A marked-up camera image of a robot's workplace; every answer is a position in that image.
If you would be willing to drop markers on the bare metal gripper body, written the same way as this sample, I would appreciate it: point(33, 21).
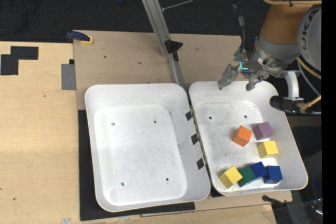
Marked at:
point(258, 64)

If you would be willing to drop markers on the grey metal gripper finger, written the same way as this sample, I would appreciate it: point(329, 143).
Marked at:
point(227, 77)
point(254, 81)

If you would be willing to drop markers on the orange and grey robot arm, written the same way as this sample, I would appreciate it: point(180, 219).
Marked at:
point(284, 23)

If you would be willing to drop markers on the purple cube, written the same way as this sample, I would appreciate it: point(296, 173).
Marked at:
point(262, 130)

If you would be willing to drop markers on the white plastic tray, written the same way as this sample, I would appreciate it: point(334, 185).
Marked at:
point(225, 128)
point(141, 144)

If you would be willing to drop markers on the orange cube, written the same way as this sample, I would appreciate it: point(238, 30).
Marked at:
point(241, 136)

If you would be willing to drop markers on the yellow cube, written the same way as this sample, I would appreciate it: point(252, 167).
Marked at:
point(231, 177)
point(267, 149)

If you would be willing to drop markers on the blue cube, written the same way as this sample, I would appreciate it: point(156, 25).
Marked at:
point(273, 174)
point(259, 169)

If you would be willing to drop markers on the green cube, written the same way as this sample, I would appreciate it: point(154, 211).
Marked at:
point(247, 175)

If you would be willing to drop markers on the brown cardboard board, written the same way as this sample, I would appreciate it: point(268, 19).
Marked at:
point(118, 60)

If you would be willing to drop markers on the black cylinder on white bracket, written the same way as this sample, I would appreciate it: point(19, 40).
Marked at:
point(284, 103)

